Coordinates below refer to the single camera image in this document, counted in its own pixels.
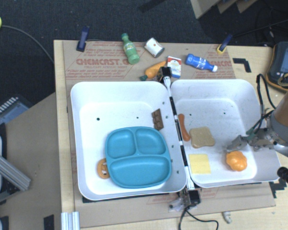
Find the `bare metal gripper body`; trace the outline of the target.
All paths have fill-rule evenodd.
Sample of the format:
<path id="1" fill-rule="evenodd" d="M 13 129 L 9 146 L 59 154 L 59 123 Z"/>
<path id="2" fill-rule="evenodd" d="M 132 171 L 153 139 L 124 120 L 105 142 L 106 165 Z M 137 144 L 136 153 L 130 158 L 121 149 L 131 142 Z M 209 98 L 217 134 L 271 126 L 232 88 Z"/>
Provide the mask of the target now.
<path id="1" fill-rule="evenodd" d="M 247 131 L 247 141 L 250 146 L 258 150 L 263 147 L 273 149 L 288 157 L 288 128 L 276 130 L 272 127 L 261 129 L 251 128 Z"/>

